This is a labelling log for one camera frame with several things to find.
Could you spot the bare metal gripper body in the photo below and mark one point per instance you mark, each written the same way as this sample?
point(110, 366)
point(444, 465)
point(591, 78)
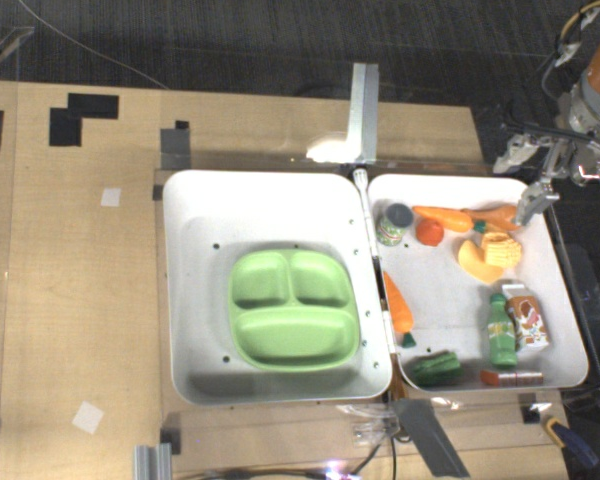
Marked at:
point(587, 143)

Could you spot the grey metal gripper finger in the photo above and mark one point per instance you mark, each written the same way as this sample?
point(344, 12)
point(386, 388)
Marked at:
point(534, 203)

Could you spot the orange sweet potato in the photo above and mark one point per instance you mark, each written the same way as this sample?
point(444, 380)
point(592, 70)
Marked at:
point(497, 215)

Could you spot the yellow corn cob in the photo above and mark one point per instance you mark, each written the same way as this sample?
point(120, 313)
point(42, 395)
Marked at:
point(502, 250)

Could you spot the yellow orange wedge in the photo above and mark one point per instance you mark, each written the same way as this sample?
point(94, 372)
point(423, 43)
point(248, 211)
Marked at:
point(472, 263)

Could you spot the orange carrot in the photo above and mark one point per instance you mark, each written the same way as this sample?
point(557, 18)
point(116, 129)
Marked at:
point(399, 305)
point(447, 218)

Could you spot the red tomato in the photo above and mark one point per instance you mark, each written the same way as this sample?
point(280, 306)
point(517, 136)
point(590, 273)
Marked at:
point(429, 232)

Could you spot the white plastic tray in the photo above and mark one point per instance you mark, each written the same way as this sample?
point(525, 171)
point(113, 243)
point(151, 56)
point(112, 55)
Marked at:
point(200, 288)
point(445, 298)

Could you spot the green plastic bottle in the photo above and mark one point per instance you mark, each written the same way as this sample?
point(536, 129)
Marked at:
point(502, 335)

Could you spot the green can with grey lid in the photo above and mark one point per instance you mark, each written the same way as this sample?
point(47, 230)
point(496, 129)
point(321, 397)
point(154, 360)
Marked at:
point(392, 228)

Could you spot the orange brown bar packet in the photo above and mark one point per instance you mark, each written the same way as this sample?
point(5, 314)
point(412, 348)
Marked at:
point(510, 378)

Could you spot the green leafy vegetable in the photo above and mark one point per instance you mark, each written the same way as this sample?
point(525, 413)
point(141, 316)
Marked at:
point(436, 369)

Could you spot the green divided plate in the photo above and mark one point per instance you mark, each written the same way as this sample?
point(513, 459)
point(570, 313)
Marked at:
point(294, 328)

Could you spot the pale wood board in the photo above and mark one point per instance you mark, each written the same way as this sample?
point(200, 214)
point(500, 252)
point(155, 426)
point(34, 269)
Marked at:
point(80, 268)

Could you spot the black cylinder on white bracket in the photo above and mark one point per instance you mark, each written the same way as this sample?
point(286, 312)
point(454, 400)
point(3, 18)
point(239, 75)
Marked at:
point(517, 150)

